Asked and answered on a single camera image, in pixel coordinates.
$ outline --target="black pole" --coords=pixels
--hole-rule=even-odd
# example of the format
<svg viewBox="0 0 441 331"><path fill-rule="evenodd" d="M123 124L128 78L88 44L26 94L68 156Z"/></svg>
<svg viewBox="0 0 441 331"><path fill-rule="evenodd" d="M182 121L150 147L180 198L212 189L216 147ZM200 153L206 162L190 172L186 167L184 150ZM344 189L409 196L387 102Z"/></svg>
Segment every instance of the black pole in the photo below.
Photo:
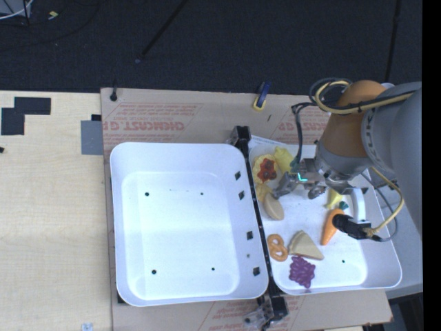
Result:
<svg viewBox="0 0 441 331"><path fill-rule="evenodd" d="M387 59L386 75L384 77L384 82L389 82L389 77L391 76L391 68L392 68L393 54L395 52L395 41L396 41L396 37L397 37L398 22L400 20L400 13L401 13L401 3L402 3L402 0L397 0L396 6L395 6L395 14L393 16L391 44L389 46L389 58Z"/></svg>
<svg viewBox="0 0 441 331"><path fill-rule="evenodd" d="M172 15L168 18L168 20L164 23L164 26L161 27L161 29L156 33L156 35L153 37L152 41L146 46L139 56L138 59L135 60L135 63L140 63L142 60L145 59L145 55L149 52L150 49L152 49L152 46L158 41L158 39L161 37L161 35L165 32L165 30L170 26L170 24L173 22L176 16L178 16L178 13L183 9L184 5L189 0L182 0L181 3L178 5L178 7L175 9L175 11L172 13Z"/></svg>

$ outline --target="pretzel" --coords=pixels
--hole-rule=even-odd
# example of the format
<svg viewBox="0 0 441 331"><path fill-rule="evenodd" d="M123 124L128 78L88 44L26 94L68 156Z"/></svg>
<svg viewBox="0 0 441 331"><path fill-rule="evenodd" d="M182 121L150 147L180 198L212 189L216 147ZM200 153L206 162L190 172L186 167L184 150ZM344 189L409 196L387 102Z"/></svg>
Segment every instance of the pretzel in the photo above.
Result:
<svg viewBox="0 0 441 331"><path fill-rule="evenodd" d="M271 255L274 260L285 261L288 259L288 250L286 249L283 238L280 235L270 234L267 237L267 242L269 255Z"/></svg>

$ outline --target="black tape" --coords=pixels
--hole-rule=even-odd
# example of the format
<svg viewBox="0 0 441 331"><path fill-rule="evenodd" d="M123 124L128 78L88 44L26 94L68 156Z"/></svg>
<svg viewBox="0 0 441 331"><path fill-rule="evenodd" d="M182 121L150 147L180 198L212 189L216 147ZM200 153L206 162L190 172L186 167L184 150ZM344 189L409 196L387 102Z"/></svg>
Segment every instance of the black tape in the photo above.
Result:
<svg viewBox="0 0 441 331"><path fill-rule="evenodd" d="M50 98L15 97L13 108L1 109L1 134L24 135L25 115L50 115Z"/></svg>

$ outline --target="purple grapes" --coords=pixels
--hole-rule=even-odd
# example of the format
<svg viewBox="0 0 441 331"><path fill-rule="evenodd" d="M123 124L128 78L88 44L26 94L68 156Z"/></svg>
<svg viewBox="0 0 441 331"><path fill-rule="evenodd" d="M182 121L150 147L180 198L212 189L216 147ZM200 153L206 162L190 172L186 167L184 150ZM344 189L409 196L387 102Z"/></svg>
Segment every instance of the purple grapes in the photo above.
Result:
<svg viewBox="0 0 441 331"><path fill-rule="evenodd" d="M289 265L289 279L303 285L305 288L311 287L311 281L315 277L316 266L309 263L300 256L292 257L292 264Z"/></svg>

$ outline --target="yellow cable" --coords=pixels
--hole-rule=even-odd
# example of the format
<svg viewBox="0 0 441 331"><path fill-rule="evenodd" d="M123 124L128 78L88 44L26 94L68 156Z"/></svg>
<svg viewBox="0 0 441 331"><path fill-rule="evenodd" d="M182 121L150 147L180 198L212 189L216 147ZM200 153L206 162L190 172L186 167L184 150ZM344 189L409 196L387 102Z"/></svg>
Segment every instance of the yellow cable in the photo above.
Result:
<svg viewBox="0 0 441 331"><path fill-rule="evenodd" d="M374 234L378 233L382 228L384 228L387 224L389 224L392 219L399 213L399 211L401 211L403 205L404 205L404 199L402 198L402 194L400 189L398 189L398 187L392 183L390 180L388 180L388 178L386 178L383 174L381 174L378 170L376 170L374 167L371 167L371 169L384 181L386 181L386 183L388 185L390 185L393 189L396 190L396 192L400 195L400 202L397 206L397 208L392 212L392 214L385 219L377 228L364 228L363 230L366 232L368 237L372 237Z"/></svg>
<svg viewBox="0 0 441 331"><path fill-rule="evenodd" d="M335 108L330 108L328 106L326 106L325 104L323 104L323 102L320 100L320 93L329 86L333 86L333 85L344 85L344 86L348 86L349 82L347 81L334 81L334 82L328 82L326 84L324 84L323 86L321 86L315 96L314 99L318 105L318 107L321 110L324 110L325 112L330 112L333 114L352 114L352 113L356 113L356 112L361 112L363 110L366 109L372 109L372 108L377 108L380 106L385 106L387 104L392 104L392 103L396 103L396 102L400 102L400 101L404 101L406 99L408 99L413 93L406 93L406 94L402 94L400 96L396 96L394 98L390 98L390 99L385 99L382 101L378 101L375 103L371 103L371 104L365 104L363 106L355 106L352 108L347 108L347 109L335 109Z"/></svg>

